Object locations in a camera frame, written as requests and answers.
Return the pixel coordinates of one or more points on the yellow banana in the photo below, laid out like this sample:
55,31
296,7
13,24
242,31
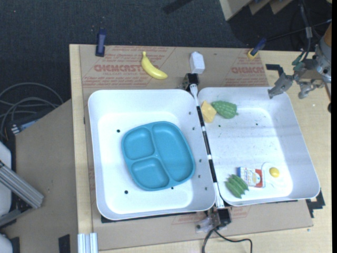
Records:
152,70

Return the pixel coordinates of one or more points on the brown cardboard board, red print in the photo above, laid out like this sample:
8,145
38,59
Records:
158,231

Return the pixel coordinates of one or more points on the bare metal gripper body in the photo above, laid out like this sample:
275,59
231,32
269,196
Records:
310,74

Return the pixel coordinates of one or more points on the blue divided plate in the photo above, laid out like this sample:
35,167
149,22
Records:
158,154

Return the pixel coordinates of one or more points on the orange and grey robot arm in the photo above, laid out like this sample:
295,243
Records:
327,39

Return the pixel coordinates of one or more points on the white fried egg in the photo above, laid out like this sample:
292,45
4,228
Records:
275,175

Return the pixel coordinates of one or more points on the green pea pods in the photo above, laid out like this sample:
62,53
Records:
237,185

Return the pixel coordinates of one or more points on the small white carton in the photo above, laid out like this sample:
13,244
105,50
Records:
197,62

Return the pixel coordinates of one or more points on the white and red carton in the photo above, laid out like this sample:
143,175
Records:
251,177

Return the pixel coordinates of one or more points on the green bumpy toy vegetable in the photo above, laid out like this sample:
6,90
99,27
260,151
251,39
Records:
225,109

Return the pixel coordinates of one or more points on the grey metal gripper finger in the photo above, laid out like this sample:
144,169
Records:
306,89
281,84

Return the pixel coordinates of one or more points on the white plastic tray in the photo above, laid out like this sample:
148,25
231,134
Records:
110,141
263,141

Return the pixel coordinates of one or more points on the thin black and white rod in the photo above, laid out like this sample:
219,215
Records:
205,136

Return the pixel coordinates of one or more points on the yellow cheese wedge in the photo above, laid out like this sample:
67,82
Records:
208,112

